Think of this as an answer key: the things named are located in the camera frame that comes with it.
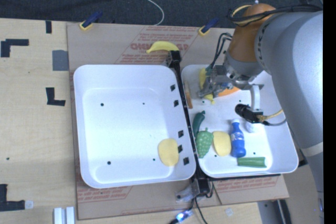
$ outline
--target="wooden table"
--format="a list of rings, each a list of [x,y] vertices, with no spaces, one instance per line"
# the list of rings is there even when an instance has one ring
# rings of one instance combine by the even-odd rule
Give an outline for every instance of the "wooden table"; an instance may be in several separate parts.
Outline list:
[[[0,222],[52,223],[53,209],[74,207],[76,183],[69,72],[53,71],[52,51],[67,50],[66,22],[0,19],[0,40],[29,39],[0,58],[0,184],[7,200],[32,200],[33,209],[0,212]],[[46,88],[65,106],[47,105]],[[231,216],[226,213],[230,208]],[[76,223],[169,223],[180,211],[83,220]],[[203,223],[200,214],[184,223]],[[256,202],[202,208],[210,224],[262,223]]]

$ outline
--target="blue and yellow clamp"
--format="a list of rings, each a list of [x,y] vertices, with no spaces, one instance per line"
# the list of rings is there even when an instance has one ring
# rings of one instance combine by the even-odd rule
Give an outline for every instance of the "blue and yellow clamp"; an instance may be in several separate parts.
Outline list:
[[[219,19],[218,18],[213,18],[212,20],[210,20],[206,25],[202,26],[199,30],[198,30],[198,34],[201,36],[205,36],[206,34],[208,34],[209,30],[211,27],[214,27],[217,23],[218,23]]]
[[[87,18],[84,22],[81,22],[79,24],[79,27],[81,30],[86,31],[90,29],[94,22],[96,22],[101,16],[103,15],[103,12],[95,12],[93,13],[89,18]]]

